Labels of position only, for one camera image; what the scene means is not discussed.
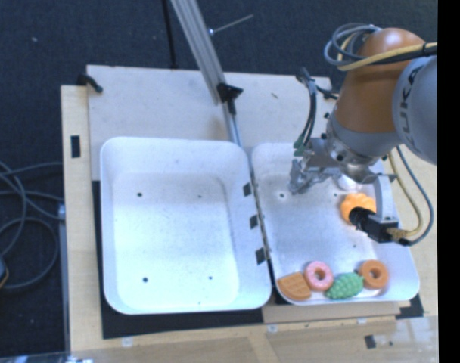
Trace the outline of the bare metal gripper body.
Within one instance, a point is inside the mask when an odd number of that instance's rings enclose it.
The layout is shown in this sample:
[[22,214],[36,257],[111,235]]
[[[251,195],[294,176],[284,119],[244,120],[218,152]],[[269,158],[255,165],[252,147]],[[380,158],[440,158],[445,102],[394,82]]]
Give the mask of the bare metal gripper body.
[[350,150],[341,140],[311,138],[302,148],[302,179],[305,171],[326,168],[329,177],[345,175],[358,184],[371,184],[378,175],[371,167],[377,157],[367,157]]

